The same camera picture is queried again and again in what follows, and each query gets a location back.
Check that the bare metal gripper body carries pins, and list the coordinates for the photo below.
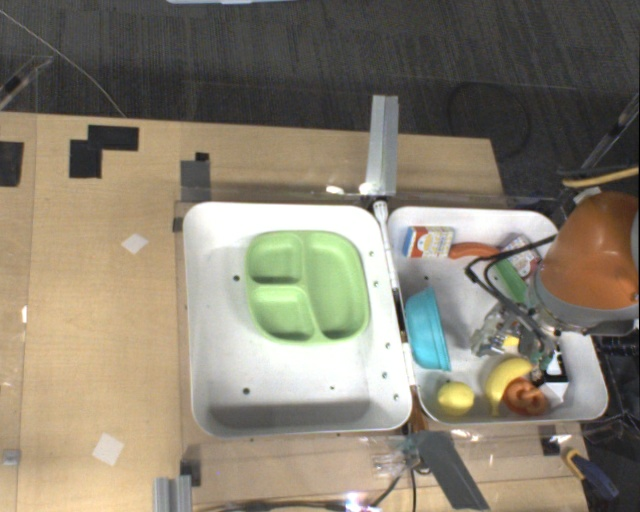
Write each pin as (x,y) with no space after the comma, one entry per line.
(525,322)

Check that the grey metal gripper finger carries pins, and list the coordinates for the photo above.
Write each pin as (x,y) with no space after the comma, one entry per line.
(527,346)
(487,342)

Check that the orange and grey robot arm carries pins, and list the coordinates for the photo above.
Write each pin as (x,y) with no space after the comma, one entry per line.
(585,260)

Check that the white plastic tray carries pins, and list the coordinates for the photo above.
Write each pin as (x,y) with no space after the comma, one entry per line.
(460,320)
(300,390)

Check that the yellow banana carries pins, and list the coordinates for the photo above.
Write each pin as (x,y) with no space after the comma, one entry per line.
(502,375)

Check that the blue bowl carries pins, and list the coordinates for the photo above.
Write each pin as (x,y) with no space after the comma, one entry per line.
(425,330)

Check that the yellow lemon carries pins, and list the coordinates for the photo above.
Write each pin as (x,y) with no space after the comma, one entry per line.
(455,398)

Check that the red and white packet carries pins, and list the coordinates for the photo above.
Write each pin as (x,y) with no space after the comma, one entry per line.
(522,252)

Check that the orange sausage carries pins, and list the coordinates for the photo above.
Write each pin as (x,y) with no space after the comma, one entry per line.
(472,250)

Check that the orange and white carton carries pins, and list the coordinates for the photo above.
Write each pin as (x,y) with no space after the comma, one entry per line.
(427,242)

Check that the green divided plate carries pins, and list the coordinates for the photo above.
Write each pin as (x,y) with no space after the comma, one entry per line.
(330,280)

